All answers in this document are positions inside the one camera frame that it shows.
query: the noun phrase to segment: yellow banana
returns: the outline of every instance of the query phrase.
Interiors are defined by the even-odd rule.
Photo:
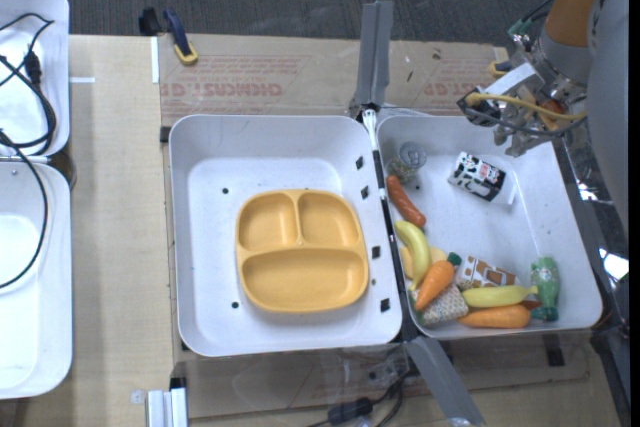
[[[409,286],[409,291],[412,292],[418,288],[431,266],[429,244],[422,230],[409,221],[398,220],[393,223],[393,227],[400,240],[407,246],[411,253],[411,273],[413,279]]]
[[[470,288],[462,292],[462,298],[467,306],[474,308],[492,308],[494,306],[510,306],[523,301],[529,294],[537,294],[538,287],[529,288],[519,285],[504,285],[501,287]]]

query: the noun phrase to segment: hot dog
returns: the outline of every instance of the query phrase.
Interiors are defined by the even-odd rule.
[[[402,184],[400,183],[400,180],[398,180],[398,177],[395,175],[389,175],[387,176],[386,182],[389,198],[402,217],[419,228],[422,228],[426,224],[427,218],[409,199],[407,193],[402,188]]]

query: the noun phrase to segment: white container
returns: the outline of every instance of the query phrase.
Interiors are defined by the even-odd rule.
[[[484,257],[530,282],[531,263],[556,258],[561,276],[560,319],[532,320],[524,330],[473,329],[456,321],[427,336],[459,339],[533,331],[580,329],[599,318],[602,303],[551,145],[514,159],[492,134],[463,117],[392,116],[380,122],[383,164],[400,145],[415,141],[427,162],[405,187],[427,216],[431,245],[461,256]],[[185,344],[204,356],[375,345],[399,332],[399,293],[369,136],[341,116],[196,115],[183,118],[169,138],[174,205],[178,325]],[[461,151],[508,171],[511,204],[492,204],[451,185]],[[357,169],[362,157],[364,165]],[[242,203],[259,192],[317,188],[341,195],[356,209],[370,259],[361,301],[321,315],[267,314],[243,296],[235,268],[234,229]],[[361,191],[369,196],[363,201]],[[392,218],[400,219],[391,205]],[[390,308],[381,311],[388,299]]]
[[[27,156],[43,159],[61,150],[69,138],[69,5],[67,0],[2,0],[0,27],[24,13],[37,13],[53,23],[28,16],[0,31],[0,55],[15,67],[28,48],[40,60],[42,92],[57,120],[46,152],[38,144]],[[42,107],[33,92],[0,63],[0,127],[16,143],[46,132]],[[0,157],[14,155],[0,145]],[[37,259],[15,283],[0,288],[0,399],[46,393],[64,379],[72,360],[71,212],[65,178],[44,163],[34,168],[48,201],[48,221]],[[15,277],[36,252],[43,223],[38,182],[21,160],[0,160],[0,283]]]

